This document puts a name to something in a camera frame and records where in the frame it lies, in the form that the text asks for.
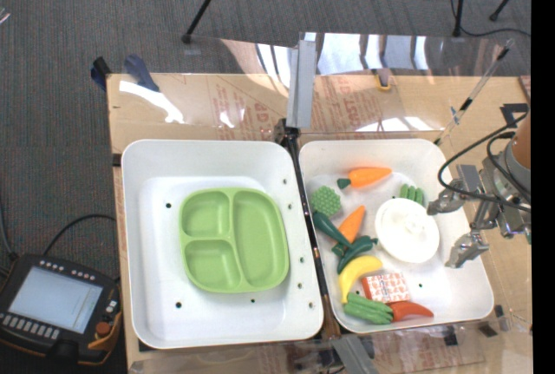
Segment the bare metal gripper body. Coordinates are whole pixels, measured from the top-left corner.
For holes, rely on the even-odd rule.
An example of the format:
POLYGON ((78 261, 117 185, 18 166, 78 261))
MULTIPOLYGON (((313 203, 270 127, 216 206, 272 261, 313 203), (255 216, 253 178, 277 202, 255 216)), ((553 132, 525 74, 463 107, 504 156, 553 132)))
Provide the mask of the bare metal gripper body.
POLYGON ((531 170, 513 157, 487 157, 482 169, 459 165, 464 188, 484 195, 470 221, 472 230, 496 229, 502 237, 532 237, 531 170))

